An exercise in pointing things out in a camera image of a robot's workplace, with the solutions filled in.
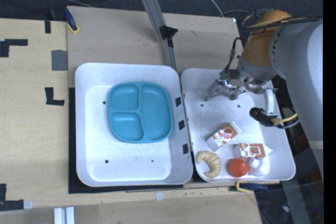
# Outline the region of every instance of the croissant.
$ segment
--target croissant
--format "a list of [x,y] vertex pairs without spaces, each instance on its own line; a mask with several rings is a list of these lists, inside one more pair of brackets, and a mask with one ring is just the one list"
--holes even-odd
[[218,176],[219,171],[221,170],[221,159],[217,154],[210,151],[199,151],[196,155],[196,162],[200,163],[201,160],[204,160],[210,167],[210,171],[204,173],[206,177],[214,178]]

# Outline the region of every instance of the small box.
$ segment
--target small box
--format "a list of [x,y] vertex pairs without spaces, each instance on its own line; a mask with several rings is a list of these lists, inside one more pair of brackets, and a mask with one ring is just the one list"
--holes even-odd
[[264,144],[248,144],[240,143],[233,149],[235,158],[243,158],[249,160],[251,158],[262,159],[268,156],[273,150]]
[[238,125],[235,122],[231,122],[210,136],[207,140],[207,143],[213,151],[216,151],[241,132],[242,131]]

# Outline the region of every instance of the blue plate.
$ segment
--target blue plate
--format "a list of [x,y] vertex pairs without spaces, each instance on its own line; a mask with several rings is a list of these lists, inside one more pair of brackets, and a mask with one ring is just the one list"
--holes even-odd
[[151,82],[117,84],[109,92],[112,133],[129,143],[152,143],[173,131],[173,112],[166,90]]

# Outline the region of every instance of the white tray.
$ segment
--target white tray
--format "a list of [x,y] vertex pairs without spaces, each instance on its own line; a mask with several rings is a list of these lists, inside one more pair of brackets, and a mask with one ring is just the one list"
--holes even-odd
[[[104,102],[114,85],[131,81],[157,83],[168,92],[174,127],[167,139],[133,144],[122,142],[112,134]],[[86,63],[78,67],[75,85],[77,174],[84,184],[93,187],[179,185],[191,178],[193,165],[180,78],[174,69]]]
[[[217,177],[209,179],[204,175],[204,172],[209,171],[204,161],[196,164],[197,173],[210,183],[291,179],[296,169],[286,131],[276,127],[265,127],[249,115],[252,107],[265,107],[262,94],[244,93],[239,95],[238,99],[231,101],[228,94],[223,92],[208,101],[204,100],[204,94],[218,79],[219,72],[220,70],[192,68],[185,70],[181,75],[188,130],[195,157],[199,151],[212,152],[206,139],[217,132],[224,123],[234,121],[242,130],[240,134],[215,152],[222,161],[222,169]],[[276,102],[275,113],[280,115]],[[264,143],[274,150],[269,155],[270,172],[266,177],[247,174],[234,178],[228,173],[227,165],[234,158],[233,147],[238,143]]]

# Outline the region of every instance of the toy tomato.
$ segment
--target toy tomato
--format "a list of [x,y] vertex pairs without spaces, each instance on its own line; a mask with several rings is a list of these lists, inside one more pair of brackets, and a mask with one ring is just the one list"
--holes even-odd
[[247,174],[249,170],[246,161],[240,158],[233,159],[229,164],[229,173],[233,177],[241,177]]

